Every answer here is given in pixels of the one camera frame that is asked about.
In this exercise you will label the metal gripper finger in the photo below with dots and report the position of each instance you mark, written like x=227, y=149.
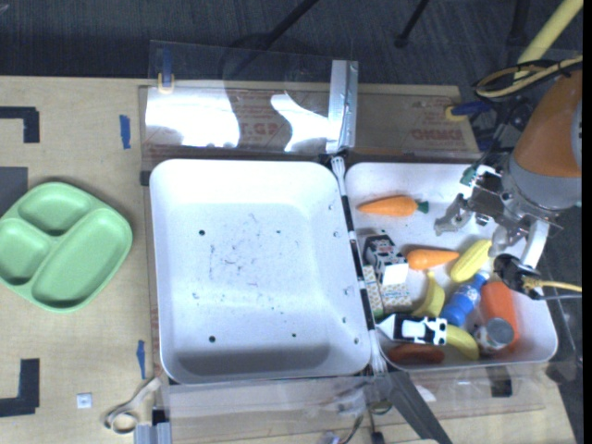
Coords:
x=505, y=239
x=451, y=218

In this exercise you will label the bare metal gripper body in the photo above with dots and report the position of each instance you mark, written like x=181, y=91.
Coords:
x=497, y=204

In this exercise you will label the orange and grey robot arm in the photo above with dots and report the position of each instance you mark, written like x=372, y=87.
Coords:
x=546, y=132

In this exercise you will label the yellow corn cob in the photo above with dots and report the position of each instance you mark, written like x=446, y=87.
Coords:
x=471, y=261

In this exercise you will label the orange can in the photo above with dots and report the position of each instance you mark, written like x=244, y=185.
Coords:
x=498, y=301

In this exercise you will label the orange carrot with green top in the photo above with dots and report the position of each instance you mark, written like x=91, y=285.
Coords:
x=386, y=206

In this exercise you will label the white plastic tray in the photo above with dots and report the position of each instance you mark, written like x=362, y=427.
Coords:
x=398, y=178
x=259, y=271

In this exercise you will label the black and white cow carton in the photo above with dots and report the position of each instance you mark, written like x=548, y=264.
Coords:
x=381, y=252
x=416, y=329

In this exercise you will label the blue bottle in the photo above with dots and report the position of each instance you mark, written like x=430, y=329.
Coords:
x=460, y=304

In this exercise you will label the yellow banana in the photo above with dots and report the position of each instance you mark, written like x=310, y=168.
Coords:
x=462, y=340
x=434, y=299

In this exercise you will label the small white printed carton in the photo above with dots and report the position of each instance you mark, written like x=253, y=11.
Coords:
x=396, y=296

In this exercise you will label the small white and red can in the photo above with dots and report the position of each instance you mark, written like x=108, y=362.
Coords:
x=483, y=340

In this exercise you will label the small green and white carton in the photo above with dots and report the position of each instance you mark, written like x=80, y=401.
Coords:
x=372, y=292

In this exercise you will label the red sausage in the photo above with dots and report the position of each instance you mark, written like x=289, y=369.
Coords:
x=416, y=354

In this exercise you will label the small black block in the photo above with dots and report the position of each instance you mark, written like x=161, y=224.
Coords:
x=378, y=436

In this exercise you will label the green divided plate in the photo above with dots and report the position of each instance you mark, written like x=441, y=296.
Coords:
x=69, y=252

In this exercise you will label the black cylinder on white bracket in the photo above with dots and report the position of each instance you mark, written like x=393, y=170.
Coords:
x=511, y=268

